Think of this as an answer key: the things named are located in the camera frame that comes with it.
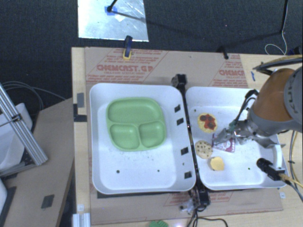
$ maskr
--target green object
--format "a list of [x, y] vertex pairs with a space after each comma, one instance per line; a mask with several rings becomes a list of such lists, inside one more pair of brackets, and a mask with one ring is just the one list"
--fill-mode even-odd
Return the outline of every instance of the green object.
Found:
[[150, 223], [150, 227], [169, 227], [169, 225], [164, 221], [159, 220], [159, 221], [152, 221]]
[[114, 146], [139, 151], [160, 146], [166, 139], [166, 125], [159, 104], [146, 97], [112, 101], [106, 110], [107, 130]]

